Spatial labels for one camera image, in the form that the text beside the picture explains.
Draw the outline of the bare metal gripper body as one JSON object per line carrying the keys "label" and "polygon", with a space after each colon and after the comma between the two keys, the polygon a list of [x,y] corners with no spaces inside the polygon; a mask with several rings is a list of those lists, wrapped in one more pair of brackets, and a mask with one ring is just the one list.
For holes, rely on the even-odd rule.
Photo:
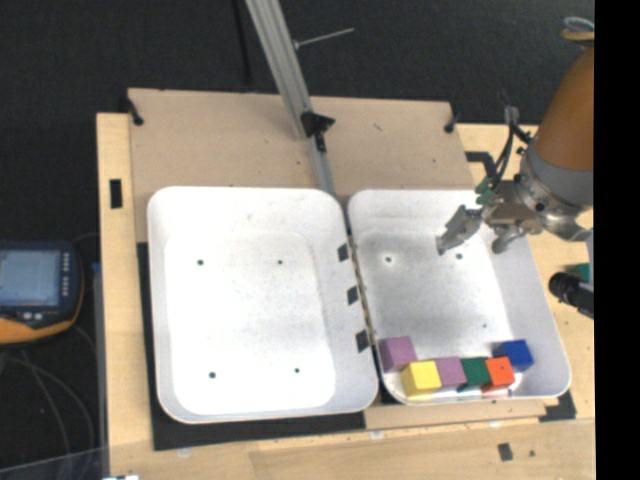
{"label": "bare metal gripper body", "polygon": [[586,241],[592,230],[577,222],[585,211],[584,205],[565,201],[532,174],[518,174],[497,185],[482,216],[493,227],[529,234],[547,231],[565,241]]}

